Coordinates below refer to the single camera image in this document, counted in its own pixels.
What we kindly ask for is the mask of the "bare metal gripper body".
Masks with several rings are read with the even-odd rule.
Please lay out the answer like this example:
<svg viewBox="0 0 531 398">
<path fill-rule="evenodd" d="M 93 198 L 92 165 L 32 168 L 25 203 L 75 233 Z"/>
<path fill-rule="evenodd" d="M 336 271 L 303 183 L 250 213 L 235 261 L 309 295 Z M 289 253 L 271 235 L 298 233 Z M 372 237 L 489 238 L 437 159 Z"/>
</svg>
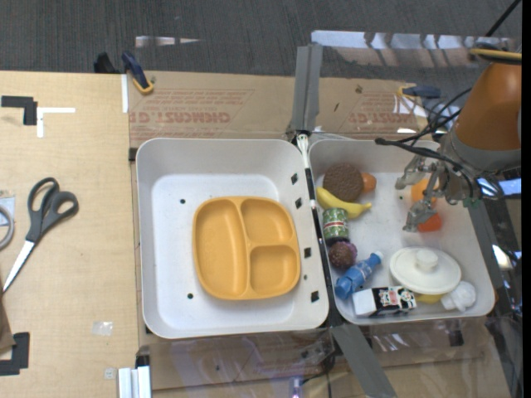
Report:
<svg viewBox="0 0 531 398">
<path fill-rule="evenodd" d="M 436 161 L 436 185 L 433 194 L 450 205 L 477 206 L 478 185 L 461 171 L 440 160 Z"/>
</svg>

